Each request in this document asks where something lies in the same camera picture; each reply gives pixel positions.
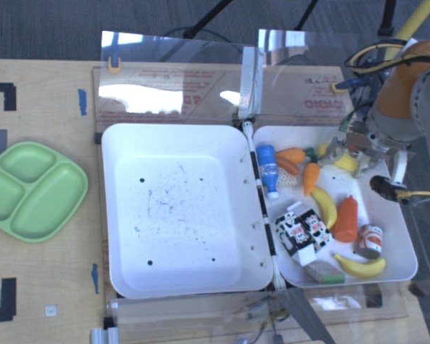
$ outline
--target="corn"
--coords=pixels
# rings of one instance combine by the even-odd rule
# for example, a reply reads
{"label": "corn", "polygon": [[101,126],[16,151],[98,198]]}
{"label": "corn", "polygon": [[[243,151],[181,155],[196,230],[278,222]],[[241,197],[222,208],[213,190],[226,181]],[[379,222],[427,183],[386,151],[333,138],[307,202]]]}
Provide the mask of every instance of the corn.
{"label": "corn", "polygon": [[[322,143],[317,147],[317,156],[321,157],[325,154],[326,148],[328,147],[327,143]],[[358,167],[358,162],[356,159],[349,156],[347,153],[339,158],[335,163],[335,166],[345,169],[349,172],[354,172]]]}

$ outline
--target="orange plastic bottle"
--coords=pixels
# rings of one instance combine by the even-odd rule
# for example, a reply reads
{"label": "orange plastic bottle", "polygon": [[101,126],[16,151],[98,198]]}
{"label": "orange plastic bottle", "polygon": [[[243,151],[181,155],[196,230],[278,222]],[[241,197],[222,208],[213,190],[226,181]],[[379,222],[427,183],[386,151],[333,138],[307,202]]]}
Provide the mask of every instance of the orange plastic bottle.
{"label": "orange plastic bottle", "polygon": [[333,236],[341,242],[354,242],[358,235],[358,202],[350,195],[341,203]]}

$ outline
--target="blue bottle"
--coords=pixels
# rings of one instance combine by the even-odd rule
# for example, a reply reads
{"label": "blue bottle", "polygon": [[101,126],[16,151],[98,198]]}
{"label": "blue bottle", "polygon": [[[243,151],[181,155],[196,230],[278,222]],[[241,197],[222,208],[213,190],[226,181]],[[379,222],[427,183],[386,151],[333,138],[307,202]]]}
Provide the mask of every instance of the blue bottle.
{"label": "blue bottle", "polygon": [[257,148],[259,175],[267,188],[267,197],[270,199],[277,199],[279,197],[276,189],[279,169],[274,153],[275,150],[272,145],[262,145]]}

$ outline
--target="bottle cap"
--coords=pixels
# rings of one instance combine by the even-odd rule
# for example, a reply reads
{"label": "bottle cap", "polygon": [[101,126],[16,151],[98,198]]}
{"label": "bottle cap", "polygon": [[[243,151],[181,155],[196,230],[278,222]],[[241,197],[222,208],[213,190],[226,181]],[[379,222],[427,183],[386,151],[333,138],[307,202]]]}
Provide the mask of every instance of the bottle cap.
{"label": "bottle cap", "polygon": [[278,199],[279,193],[277,191],[268,192],[267,197],[270,199]]}

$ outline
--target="gray carpet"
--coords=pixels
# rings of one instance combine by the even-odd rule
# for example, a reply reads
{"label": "gray carpet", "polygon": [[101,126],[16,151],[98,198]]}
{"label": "gray carpet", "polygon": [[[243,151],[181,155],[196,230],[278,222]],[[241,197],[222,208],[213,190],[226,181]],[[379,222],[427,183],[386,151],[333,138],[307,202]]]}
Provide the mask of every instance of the gray carpet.
{"label": "gray carpet", "polygon": [[[0,0],[0,59],[100,60],[102,30],[182,37],[220,0]],[[311,0],[234,0],[197,39],[255,45],[259,29],[293,30]],[[421,0],[397,0],[396,32]],[[375,42],[385,0],[319,0],[302,30],[359,34]],[[430,15],[414,34],[430,39]],[[430,191],[430,162],[423,139],[408,165],[405,184]],[[430,331],[430,202],[402,206],[419,258],[411,287]]]}

